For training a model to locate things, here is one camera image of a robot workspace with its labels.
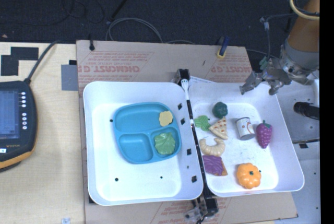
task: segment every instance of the table surface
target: table surface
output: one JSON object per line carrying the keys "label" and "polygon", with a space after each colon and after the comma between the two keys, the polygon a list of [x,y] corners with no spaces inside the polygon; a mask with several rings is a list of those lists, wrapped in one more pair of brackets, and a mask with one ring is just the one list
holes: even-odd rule
{"label": "table surface", "polygon": [[[49,44],[30,44],[40,53]],[[5,43],[0,55],[10,55]],[[0,173],[1,223],[85,223],[78,91],[63,91],[61,66],[76,60],[75,44],[54,46],[30,84],[38,110],[39,137],[34,153],[17,167]],[[20,61],[19,76],[0,81],[24,80],[35,62]]]}

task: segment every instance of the orange pumpkin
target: orange pumpkin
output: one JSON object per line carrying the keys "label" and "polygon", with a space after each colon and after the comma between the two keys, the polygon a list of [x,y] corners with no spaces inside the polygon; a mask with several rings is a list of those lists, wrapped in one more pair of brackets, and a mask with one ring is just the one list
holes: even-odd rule
{"label": "orange pumpkin", "polygon": [[261,183],[261,173],[252,163],[242,163],[238,166],[236,177],[241,186],[247,189],[258,187]]}

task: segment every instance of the screen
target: screen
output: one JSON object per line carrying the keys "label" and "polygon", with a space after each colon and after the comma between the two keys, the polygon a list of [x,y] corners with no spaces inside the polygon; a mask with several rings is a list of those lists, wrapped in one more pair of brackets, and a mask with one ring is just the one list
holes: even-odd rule
{"label": "screen", "polygon": [[0,91],[0,139],[19,138],[18,92]]}

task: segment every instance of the pizza slice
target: pizza slice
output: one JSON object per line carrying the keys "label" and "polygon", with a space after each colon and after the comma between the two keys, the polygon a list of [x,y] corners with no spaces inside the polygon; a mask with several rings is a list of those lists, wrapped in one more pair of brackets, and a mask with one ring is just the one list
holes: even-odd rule
{"label": "pizza slice", "polygon": [[226,118],[224,116],[222,119],[219,119],[215,124],[210,126],[209,130],[222,139],[228,139],[229,137],[226,123]]}

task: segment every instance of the robotic arm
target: robotic arm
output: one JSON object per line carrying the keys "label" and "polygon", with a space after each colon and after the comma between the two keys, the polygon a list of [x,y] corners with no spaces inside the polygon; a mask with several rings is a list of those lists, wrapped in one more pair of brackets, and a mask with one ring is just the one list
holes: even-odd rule
{"label": "robotic arm", "polygon": [[313,83],[307,77],[319,69],[320,0],[309,0],[303,9],[298,9],[294,0],[290,0],[290,6],[298,18],[281,46],[280,58],[270,58],[261,73],[253,71],[245,84],[240,86],[242,95],[262,81],[270,85],[270,95],[292,81],[302,85]]}

